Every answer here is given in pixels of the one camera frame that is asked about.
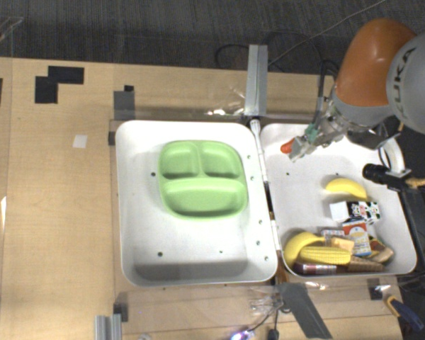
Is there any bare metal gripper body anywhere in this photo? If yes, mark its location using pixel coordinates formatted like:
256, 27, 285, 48
305, 109, 349, 149

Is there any white plastic tray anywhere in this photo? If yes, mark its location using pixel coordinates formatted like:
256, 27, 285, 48
259, 123, 419, 279
114, 120, 279, 288

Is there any small yellow banana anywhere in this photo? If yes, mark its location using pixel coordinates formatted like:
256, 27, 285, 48
324, 177, 369, 202

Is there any white cube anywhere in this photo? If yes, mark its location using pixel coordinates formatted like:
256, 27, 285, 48
329, 201, 349, 222

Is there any small white red-print box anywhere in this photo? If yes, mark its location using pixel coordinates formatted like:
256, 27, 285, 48
320, 228, 345, 241

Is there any cow print carton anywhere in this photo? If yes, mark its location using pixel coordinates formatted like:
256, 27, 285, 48
346, 200, 382, 226

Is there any large yellow banana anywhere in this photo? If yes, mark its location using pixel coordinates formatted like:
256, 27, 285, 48
283, 231, 327, 268

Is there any orange cheese wedge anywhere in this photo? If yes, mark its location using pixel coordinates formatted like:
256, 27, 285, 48
329, 236, 356, 253

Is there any orange and white carton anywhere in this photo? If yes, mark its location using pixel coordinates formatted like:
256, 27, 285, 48
341, 217, 373, 259

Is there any yellow corn cob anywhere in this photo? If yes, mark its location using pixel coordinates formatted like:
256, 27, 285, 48
297, 246, 352, 266

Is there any green divided plate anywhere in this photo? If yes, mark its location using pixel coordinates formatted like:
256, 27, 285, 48
158, 140, 250, 220

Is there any dark red bottle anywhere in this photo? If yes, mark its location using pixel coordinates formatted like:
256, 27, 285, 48
291, 261, 338, 276

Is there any brown waffle cone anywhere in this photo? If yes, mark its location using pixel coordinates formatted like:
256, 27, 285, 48
346, 255, 386, 273

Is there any brown bread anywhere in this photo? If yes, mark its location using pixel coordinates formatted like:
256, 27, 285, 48
369, 243, 395, 264

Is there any black cylinder on white bracket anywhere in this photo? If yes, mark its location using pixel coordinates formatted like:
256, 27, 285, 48
362, 136, 412, 191

